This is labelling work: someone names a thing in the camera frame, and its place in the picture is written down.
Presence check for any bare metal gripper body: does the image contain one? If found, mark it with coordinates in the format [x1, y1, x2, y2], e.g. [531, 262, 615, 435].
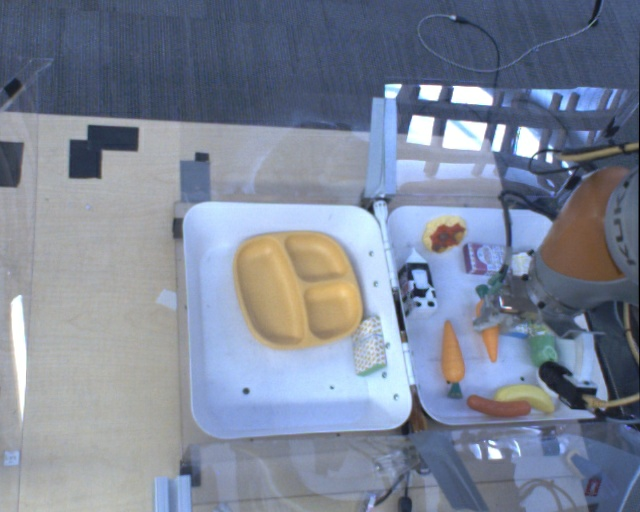
[493, 277, 542, 325]

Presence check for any orange carrot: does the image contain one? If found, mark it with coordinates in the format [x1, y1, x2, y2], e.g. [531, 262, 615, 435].
[473, 283, 502, 364]
[440, 319, 467, 400]

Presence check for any dark red packet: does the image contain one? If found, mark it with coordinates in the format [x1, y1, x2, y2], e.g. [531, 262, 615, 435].
[461, 241, 508, 277]

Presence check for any green bottle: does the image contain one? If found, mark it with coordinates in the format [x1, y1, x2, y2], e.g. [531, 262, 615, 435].
[524, 323, 560, 370]

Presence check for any white plastic tray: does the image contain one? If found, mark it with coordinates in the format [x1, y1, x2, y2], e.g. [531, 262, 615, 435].
[181, 201, 414, 441]
[386, 204, 609, 427]

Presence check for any black and white milk carton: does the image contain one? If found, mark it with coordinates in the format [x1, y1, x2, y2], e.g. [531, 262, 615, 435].
[397, 247, 439, 318]

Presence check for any yellow banana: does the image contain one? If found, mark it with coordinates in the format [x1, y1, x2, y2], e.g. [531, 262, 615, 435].
[493, 383, 557, 415]

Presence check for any red sausage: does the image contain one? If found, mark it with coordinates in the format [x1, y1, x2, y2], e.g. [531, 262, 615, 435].
[466, 394, 533, 419]

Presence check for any yellow and red pizza slice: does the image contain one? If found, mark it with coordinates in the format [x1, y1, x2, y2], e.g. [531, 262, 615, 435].
[421, 214, 469, 255]

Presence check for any yellow divided plate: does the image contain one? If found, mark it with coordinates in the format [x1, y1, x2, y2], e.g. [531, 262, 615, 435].
[232, 230, 365, 351]

